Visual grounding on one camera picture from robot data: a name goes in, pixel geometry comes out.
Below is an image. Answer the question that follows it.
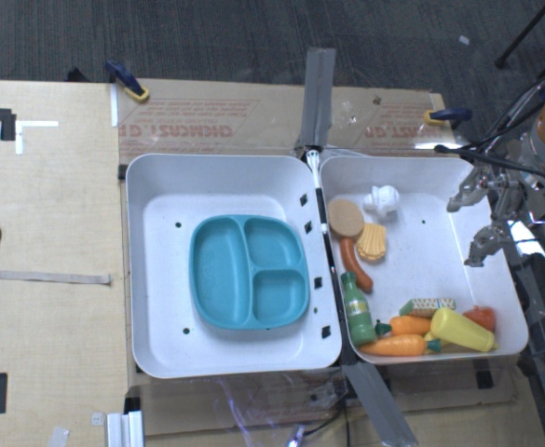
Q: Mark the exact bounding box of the orange carrot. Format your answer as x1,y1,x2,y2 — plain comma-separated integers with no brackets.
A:
358,333,443,358
375,314,433,338

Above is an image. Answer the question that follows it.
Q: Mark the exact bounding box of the green bottle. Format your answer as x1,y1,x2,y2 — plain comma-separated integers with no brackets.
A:
340,270,378,348

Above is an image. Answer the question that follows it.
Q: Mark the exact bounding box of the tan round biscuit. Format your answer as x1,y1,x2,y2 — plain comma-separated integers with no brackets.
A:
327,197,366,239

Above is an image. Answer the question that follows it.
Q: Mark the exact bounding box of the brown cardboard board red print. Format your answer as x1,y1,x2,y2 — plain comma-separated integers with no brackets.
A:
116,78,518,438

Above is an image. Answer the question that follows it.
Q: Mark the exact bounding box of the red-orange toy fruit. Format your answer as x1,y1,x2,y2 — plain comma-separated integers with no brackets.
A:
462,305,497,333

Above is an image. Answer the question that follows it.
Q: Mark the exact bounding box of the green and yellow carton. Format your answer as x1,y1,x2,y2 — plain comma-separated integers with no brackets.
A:
398,297,457,319

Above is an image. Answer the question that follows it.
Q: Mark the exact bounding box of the yellow bottle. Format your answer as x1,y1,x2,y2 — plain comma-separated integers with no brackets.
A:
429,306,497,354

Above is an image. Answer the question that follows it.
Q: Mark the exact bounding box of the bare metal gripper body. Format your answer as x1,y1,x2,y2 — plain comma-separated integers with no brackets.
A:
484,158,545,232

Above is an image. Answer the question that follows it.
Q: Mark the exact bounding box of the orange-brown sausage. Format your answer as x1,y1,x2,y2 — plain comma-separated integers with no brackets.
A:
338,237,375,294

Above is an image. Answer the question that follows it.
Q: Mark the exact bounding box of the blue divided plate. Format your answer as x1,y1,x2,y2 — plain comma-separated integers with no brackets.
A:
188,213,311,332

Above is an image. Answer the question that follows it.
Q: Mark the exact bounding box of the yellow ridged shell pastry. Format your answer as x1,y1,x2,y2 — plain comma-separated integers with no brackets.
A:
355,222,388,264

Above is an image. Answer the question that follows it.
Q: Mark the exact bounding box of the white plastic tray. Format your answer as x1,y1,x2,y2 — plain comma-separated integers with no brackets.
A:
125,153,344,380
319,155,530,366

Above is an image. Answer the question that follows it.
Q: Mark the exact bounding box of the white toy cauliflower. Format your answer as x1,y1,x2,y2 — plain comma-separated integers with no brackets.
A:
361,184,402,219

